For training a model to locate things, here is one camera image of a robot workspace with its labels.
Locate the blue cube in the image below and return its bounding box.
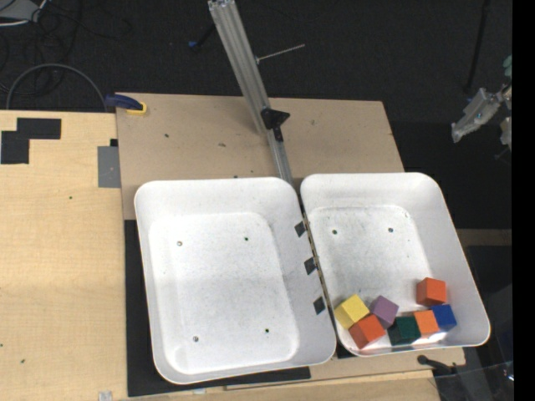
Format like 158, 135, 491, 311
430, 303, 458, 332

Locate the white plastic tray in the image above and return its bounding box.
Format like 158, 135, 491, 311
133, 176, 338, 386
299, 171, 492, 358

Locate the brown cardboard board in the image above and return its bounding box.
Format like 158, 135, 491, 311
115, 93, 467, 392

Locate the orange cube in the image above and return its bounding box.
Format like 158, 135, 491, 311
413, 309, 441, 337
415, 277, 447, 307
348, 313, 387, 350

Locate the purple cube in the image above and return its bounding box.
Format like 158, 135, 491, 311
369, 294, 400, 329

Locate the yellow cube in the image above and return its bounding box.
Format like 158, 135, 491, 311
333, 293, 371, 330

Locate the green cube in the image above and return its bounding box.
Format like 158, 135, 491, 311
387, 316, 421, 347

